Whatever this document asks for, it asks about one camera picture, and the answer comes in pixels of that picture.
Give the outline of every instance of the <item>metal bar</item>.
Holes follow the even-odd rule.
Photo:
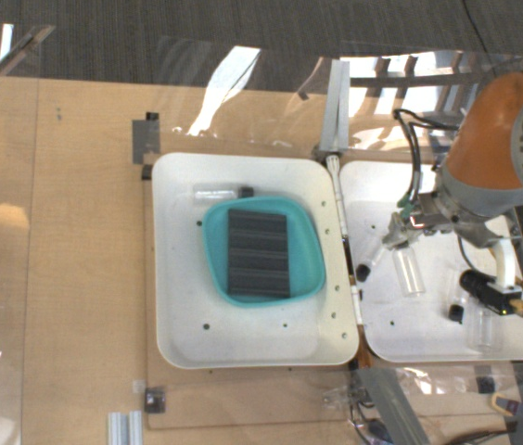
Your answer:
[[[464,53],[461,53],[459,51],[455,53],[455,56],[453,57],[453,60],[451,62],[451,69],[454,74],[457,74],[459,72],[459,65],[462,62],[463,57]],[[443,110],[445,110],[445,106],[447,105],[447,99],[449,99],[449,94],[451,92],[452,87],[452,84],[447,84],[442,88],[439,95],[439,100],[437,101],[437,105],[435,106],[435,112],[442,112]]]
[[[479,72],[481,70],[480,64],[479,64],[479,57],[477,54],[473,53],[467,58],[467,64],[472,69],[472,71],[475,74],[481,74]],[[453,101],[453,106],[451,109],[451,112],[453,113],[459,113],[460,109],[466,104],[467,99],[469,97],[469,91],[467,91],[467,87],[470,85],[470,83],[464,83],[461,84],[457,88],[457,93],[455,93],[455,100]]]
[[[142,445],[142,412],[132,411],[129,418],[129,445]]]
[[[0,59],[0,76],[7,76],[54,30],[53,26],[36,26],[25,34],[12,49]]]
[[[351,64],[342,62],[342,74],[339,87],[338,102],[338,143],[337,150],[343,152],[348,150],[349,145],[349,121],[348,105],[351,89]]]
[[[418,57],[409,56],[406,60],[406,64],[403,68],[403,72],[407,78],[414,77],[414,68],[416,67],[416,62],[418,62]],[[393,108],[400,108],[403,104],[403,100],[408,93],[408,86],[398,87],[397,92],[395,93],[395,99],[393,101]]]
[[[369,89],[366,91],[364,101],[358,109],[357,114],[369,116],[375,113],[376,105],[379,102],[383,88],[389,87],[389,84],[385,83],[385,81],[389,79],[389,77],[387,77],[389,63],[391,63],[391,59],[380,57],[375,64],[375,78],[351,78],[351,87],[355,87],[354,81],[358,79],[367,79],[374,83],[372,85],[360,86],[368,87]]]
[[[108,415],[108,445],[128,445],[128,417],[120,412]]]
[[[339,90],[342,79],[342,62],[338,60],[332,61],[332,68],[329,73],[329,84],[327,86],[327,100],[325,102],[324,112],[324,126],[321,131],[321,139],[319,141],[320,151],[330,151],[336,138],[336,130],[338,128],[338,103]]]
[[[379,411],[393,443],[428,445],[427,434],[420,425],[410,402],[403,394],[395,370],[360,369],[363,386]]]
[[[414,76],[407,78],[403,73],[396,76],[390,73],[387,77],[351,78],[351,87],[425,87],[431,85],[455,85],[478,83],[482,77],[481,72],[460,72],[458,74],[439,74],[433,76]]]

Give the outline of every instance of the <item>gray carpet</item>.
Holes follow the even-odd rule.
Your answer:
[[[523,0],[467,0],[488,50],[523,54]],[[160,37],[337,56],[345,41],[481,50],[461,0],[0,0],[15,36],[57,26],[49,78],[152,83]]]

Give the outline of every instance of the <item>teal bowl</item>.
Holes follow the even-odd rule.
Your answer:
[[[228,291],[228,211],[252,210],[287,217],[288,273],[290,297],[229,296]],[[239,307],[269,307],[306,299],[325,283],[324,258],[313,223],[302,206],[287,197],[244,197],[212,206],[202,220],[206,258],[218,293]]]

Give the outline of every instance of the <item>black cable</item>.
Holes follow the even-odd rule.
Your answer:
[[[459,129],[459,127],[457,125],[451,125],[449,123],[443,123],[443,122],[439,122],[439,121],[434,121],[433,119],[427,119],[426,117],[420,116],[407,108],[396,108],[394,110],[394,112],[408,114],[409,116],[412,116],[413,118],[415,118],[417,121],[421,121],[428,125],[432,125],[433,129],[439,129],[439,130],[458,130]]]
[[[496,439],[497,437],[509,435],[510,433],[512,433],[512,430],[486,430],[484,432],[473,432],[448,441],[445,445],[479,445],[480,443],[485,443],[489,440]]]
[[[406,137],[408,145],[410,146],[410,154],[412,156],[412,178],[405,196],[408,197],[408,199],[411,199],[415,192],[416,172],[420,172],[420,148],[417,146],[417,143],[415,143],[415,140],[417,142],[415,134],[414,136],[412,135],[412,129],[403,119],[401,112],[401,109],[394,110],[393,118],[402,126],[403,135]]]
[[[422,178],[422,159],[420,158],[420,145],[418,142],[418,137],[416,136],[416,130],[415,130],[415,123],[410,122],[408,123],[408,126],[410,127],[410,135],[412,136],[412,139],[414,141],[415,149],[416,149],[416,155],[415,155],[415,185],[414,185],[414,192],[412,193],[412,196],[410,197],[410,202],[414,203],[418,199],[418,191],[420,190],[420,179]]]
[[[469,22],[472,25],[472,28],[474,30],[474,33],[478,37],[480,45],[482,46],[482,50],[484,51],[484,54],[486,55],[486,58],[488,59],[488,62],[491,65],[492,74],[494,74],[494,77],[497,77],[496,69],[494,68],[494,65],[492,64],[491,55],[488,52],[488,48],[484,44],[484,40],[482,39],[482,35],[480,34],[480,31],[478,30],[478,26],[476,26],[476,22],[472,18],[472,14],[470,13],[469,7],[467,6],[467,1],[466,0],[462,0],[462,5],[464,7],[464,11],[466,13],[467,19],[469,19]]]
[[[362,405],[365,409],[373,409],[375,408],[375,404],[373,402],[366,402],[364,400],[358,399],[359,405]]]
[[[469,266],[470,269],[472,269],[474,272],[482,273],[483,275],[487,275],[484,272],[482,272],[479,268],[477,268],[472,261],[467,257],[466,250],[464,249],[464,239],[462,239],[460,236],[457,237],[457,244],[459,245],[459,251],[462,253],[462,257],[464,258],[464,261],[466,261],[466,264]]]
[[[441,130],[445,132],[457,132],[459,130],[459,127],[453,127],[452,129],[447,129],[445,127],[437,127],[436,125],[430,125],[428,123],[422,123],[422,122],[414,122],[415,127],[420,127],[421,129],[427,129],[427,130]]]
[[[361,439],[361,441],[363,442],[364,445],[371,445],[371,442],[361,433],[361,431],[358,429],[358,424],[356,422],[356,419],[354,418],[354,412],[353,412],[353,405],[350,404],[350,409],[351,409],[351,422],[352,422],[352,426],[354,427],[354,431],[356,432],[356,435],[359,436],[359,438]]]

